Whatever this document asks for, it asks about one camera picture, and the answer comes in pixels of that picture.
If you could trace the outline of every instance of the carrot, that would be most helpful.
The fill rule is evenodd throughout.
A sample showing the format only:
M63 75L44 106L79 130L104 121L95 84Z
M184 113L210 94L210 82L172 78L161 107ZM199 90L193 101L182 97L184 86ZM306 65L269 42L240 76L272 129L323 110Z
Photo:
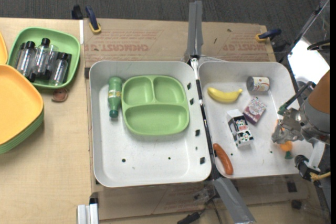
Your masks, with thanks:
M229 157L227 156L226 152L224 151L224 149L222 149L222 147L217 143L213 144L213 148L216 151L216 155L220 159L222 165L224 166L225 173L227 175L232 175L233 174L232 163Z

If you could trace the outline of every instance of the small box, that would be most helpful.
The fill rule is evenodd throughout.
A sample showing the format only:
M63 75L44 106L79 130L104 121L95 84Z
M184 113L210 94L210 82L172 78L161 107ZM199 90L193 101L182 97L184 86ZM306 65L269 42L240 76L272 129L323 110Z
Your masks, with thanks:
M254 140L245 116L238 110L229 110L228 124L237 147L246 146Z
M263 114L263 112L266 109L266 105L261 102L258 97L254 97L249 104L247 105L247 107L245 107L244 111L243 111L243 115L246 117L246 119L252 123L252 124L256 124L261 115Z

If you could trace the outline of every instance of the banana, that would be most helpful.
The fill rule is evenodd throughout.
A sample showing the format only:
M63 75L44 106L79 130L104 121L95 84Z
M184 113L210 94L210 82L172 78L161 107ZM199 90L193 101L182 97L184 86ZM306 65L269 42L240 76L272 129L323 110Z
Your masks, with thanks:
M238 91L233 92L223 92L212 87L208 88L210 97L221 103L232 103L236 101L242 91L242 89L239 89Z

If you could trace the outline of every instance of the can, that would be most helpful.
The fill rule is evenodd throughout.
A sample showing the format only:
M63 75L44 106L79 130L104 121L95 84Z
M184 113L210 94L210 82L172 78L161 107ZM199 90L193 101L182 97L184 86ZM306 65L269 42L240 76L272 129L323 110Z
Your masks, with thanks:
M268 91L270 86L269 79L267 77L248 77L246 81L246 87L249 91Z

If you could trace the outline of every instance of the blue clamp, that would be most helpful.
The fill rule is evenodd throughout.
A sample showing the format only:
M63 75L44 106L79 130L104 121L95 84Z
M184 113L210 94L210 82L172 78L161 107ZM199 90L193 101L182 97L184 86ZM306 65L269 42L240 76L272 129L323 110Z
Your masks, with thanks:
M270 31L267 31L263 34L257 34L256 35L256 40L258 42L265 42L267 38L272 40L274 37L279 36L282 33L281 29L272 29Z
M100 24L97 22L96 16L91 8L91 6L86 6L85 10L90 18L90 28L94 34L98 34L101 32Z

